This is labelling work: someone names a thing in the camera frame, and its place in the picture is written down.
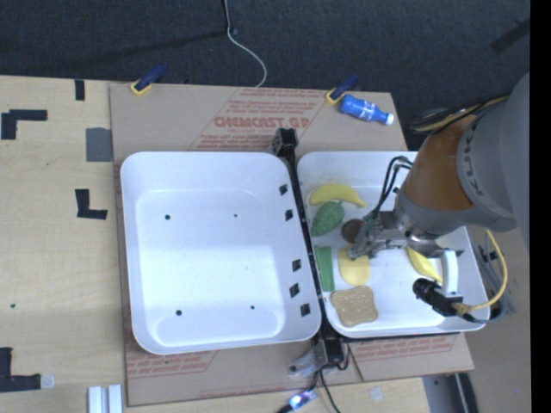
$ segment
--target tan bread slice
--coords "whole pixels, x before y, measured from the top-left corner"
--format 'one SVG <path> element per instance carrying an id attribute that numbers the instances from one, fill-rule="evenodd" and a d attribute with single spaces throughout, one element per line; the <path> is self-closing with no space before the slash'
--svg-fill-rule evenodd
<path id="1" fill-rule="evenodd" d="M 370 323 L 379 317 L 371 287 L 360 286 L 347 291 L 335 291 L 331 294 L 331 304 L 337 311 L 338 319 L 346 327 Z"/>
<path id="2" fill-rule="evenodd" d="M 352 260 L 348 255 L 348 246 L 338 250 L 338 272 L 343 280 L 351 286 L 361 286 L 369 280 L 371 267 L 369 266 L 369 257 L 359 256 Z"/>
<path id="3" fill-rule="evenodd" d="M 438 283 L 442 283 L 442 277 L 434 269 L 434 266 L 432 266 L 432 263 L 428 258 L 419 254 L 416 250 L 413 250 L 409 246 L 407 247 L 407 255 L 410 257 L 410 262 L 412 262 L 413 268 L 419 274 L 424 275 L 425 277 L 430 277 Z"/>

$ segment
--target empty white tray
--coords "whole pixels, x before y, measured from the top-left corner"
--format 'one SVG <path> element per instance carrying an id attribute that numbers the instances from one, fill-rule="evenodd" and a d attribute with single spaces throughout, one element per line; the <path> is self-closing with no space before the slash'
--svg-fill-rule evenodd
<path id="1" fill-rule="evenodd" d="M 322 151 L 308 153 L 298 164 L 298 176 L 306 207 L 306 217 L 311 225 L 319 206 L 308 205 L 313 190 L 325 183 L 344 183 L 353 187 L 368 205 L 359 208 L 343 202 L 345 216 L 349 219 L 361 219 L 377 203 L 381 195 L 382 183 L 391 159 L 398 155 L 414 160 L 416 152 L 390 151 Z M 398 174 L 395 187 L 405 180 L 407 170 Z M 382 208 L 392 210 L 395 194 L 390 194 Z M 335 290 L 351 289 L 338 272 L 337 252 L 349 244 L 342 238 L 340 226 L 321 237 L 312 237 L 313 245 L 330 246 L 333 259 Z M 462 250 L 457 258 L 459 277 L 457 290 L 467 304 L 478 304 L 487 300 L 480 277 L 480 271 L 469 243 L 467 231 L 460 228 L 453 233 L 440 237 L 439 244 L 444 248 Z M 431 260 L 436 270 L 442 274 L 440 262 Z M 371 275 L 366 286 L 372 288 L 375 306 L 379 317 L 371 322 L 354 327 L 344 326 L 331 304 L 331 293 L 323 292 L 325 311 L 331 325 L 342 335 L 351 338 L 372 338 L 384 336 L 412 336 L 477 330 L 483 324 L 469 323 L 460 317 L 443 317 L 420 299 L 412 291 L 413 282 L 420 278 L 405 250 L 383 250 L 371 260 Z M 488 318 L 489 309 L 481 309 L 473 314 L 477 318 Z"/>
<path id="2" fill-rule="evenodd" d="M 293 342 L 321 315 L 286 165 L 141 152 L 121 186 L 133 333 L 154 354 Z"/>

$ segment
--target blue plastic bottle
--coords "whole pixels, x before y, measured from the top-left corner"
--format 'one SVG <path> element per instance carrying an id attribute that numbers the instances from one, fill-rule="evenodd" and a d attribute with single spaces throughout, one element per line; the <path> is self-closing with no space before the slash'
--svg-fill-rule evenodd
<path id="1" fill-rule="evenodd" d="M 360 100 L 352 95 L 343 96 L 339 111 L 343 114 L 354 116 L 358 120 L 377 120 L 386 126 L 390 126 L 394 121 L 393 114 L 381 112 L 372 102 Z"/>

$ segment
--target cardboard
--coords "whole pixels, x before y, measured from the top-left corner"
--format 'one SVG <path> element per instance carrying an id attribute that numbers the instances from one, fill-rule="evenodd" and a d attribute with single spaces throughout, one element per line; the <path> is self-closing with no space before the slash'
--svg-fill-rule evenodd
<path id="1" fill-rule="evenodd" d="M 337 106 L 325 102 L 322 90 L 155 84 L 147 94 L 137 97 L 128 83 L 111 83 L 109 89 L 128 404 L 308 387 L 309 379 L 288 375 L 288 362 L 302 356 L 311 347 L 309 341 L 170 356 L 148 354 L 139 347 L 130 324 L 121 164 L 138 151 L 264 151 L 280 127 L 296 130 L 297 157 L 328 150 L 405 151 L 399 122 L 384 126 L 340 114 Z M 396 116 L 389 94 L 352 94 Z M 346 371 L 328 373 L 328 384 L 473 368 L 462 334 L 358 342 L 350 347 L 350 366 Z"/>

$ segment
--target banana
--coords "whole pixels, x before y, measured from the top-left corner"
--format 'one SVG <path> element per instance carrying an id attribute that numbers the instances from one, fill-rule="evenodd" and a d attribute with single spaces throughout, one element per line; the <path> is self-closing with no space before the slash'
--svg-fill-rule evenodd
<path id="1" fill-rule="evenodd" d="M 343 200 L 364 208 L 367 204 L 350 185 L 326 183 L 317 187 L 310 196 L 310 205 L 319 205 L 328 200 Z"/>
<path id="2" fill-rule="evenodd" d="M 421 275 L 430 277 L 436 280 L 438 283 L 442 283 L 442 277 L 436 272 L 430 260 L 419 254 L 416 250 L 413 250 L 409 246 L 407 247 L 407 255 L 410 257 L 413 268 Z"/>

